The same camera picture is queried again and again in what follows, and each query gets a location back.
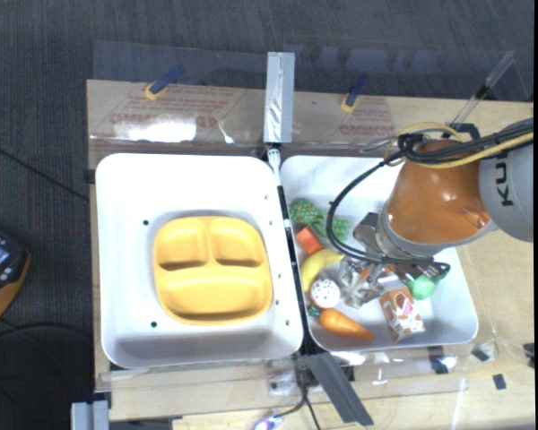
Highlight green grapes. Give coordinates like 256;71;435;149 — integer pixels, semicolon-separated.
288;199;352;242

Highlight brown cardboard board red print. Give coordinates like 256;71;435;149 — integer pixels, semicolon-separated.
85;78;535;422

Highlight orange and white carton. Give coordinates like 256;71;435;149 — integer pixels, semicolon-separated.
378;286;427;342

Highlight green round toy fruit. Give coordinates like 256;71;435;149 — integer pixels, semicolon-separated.
405;273;438;301

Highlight white plastic tray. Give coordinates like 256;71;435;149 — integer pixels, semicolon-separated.
279;154;480;353
94;152;305;370

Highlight yellow banana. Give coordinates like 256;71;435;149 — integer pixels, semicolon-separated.
299;247;345;294

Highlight orange cube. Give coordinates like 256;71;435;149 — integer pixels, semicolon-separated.
294;226;325;255

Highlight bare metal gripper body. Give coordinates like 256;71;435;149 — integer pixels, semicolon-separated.
339;211;389;309

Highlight yellow divided plate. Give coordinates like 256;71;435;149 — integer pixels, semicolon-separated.
152;215;273;326

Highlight orange carrot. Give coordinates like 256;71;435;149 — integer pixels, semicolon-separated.
308;305;377;341

